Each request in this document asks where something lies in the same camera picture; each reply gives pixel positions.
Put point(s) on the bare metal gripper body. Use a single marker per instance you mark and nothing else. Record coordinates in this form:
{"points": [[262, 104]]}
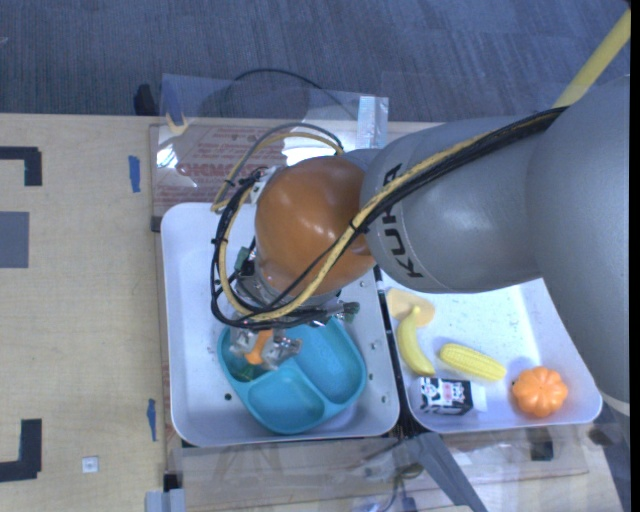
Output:
{"points": [[260, 295]]}

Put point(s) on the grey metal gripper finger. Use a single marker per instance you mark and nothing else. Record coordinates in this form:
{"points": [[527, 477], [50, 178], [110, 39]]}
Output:
{"points": [[282, 350], [241, 342]]}

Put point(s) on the orange carrot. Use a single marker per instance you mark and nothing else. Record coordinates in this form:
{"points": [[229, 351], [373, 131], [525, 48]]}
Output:
{"points": [[260, 345]]}

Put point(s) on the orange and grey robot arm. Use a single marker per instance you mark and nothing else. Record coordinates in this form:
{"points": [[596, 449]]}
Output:
{"points": [[465, 210]]}

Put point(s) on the blue divided plate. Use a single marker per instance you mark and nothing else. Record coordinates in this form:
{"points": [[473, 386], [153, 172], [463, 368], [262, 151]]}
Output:
{"points": [[305, 390]]}

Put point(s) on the white plastic tray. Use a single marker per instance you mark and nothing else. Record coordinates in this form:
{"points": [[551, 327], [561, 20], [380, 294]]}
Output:
{"points": [[525, 325], [195, 320]]}

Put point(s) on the pale yellow flat slice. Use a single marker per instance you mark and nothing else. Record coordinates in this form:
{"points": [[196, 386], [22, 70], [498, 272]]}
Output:
{"points": [[400, 300]]}

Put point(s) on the yellow banana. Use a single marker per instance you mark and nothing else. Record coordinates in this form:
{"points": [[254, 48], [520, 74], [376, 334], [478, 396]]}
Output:
{"points": [[412, 345]]}

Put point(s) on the black and white carton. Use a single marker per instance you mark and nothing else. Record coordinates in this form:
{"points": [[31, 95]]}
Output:
{"points": [[445, 395]]}

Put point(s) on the yellow corn cob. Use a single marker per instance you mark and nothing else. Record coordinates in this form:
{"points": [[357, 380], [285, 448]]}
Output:
{"points": [[472, 361]]}

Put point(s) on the orange pumpkin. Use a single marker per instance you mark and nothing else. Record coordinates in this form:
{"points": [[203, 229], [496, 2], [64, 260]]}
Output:
{"points": [[540, 392]]}

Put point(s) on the black cylinder on white bracket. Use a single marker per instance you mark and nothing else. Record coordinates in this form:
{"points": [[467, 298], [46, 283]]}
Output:
{"points": [[264, 184]]}

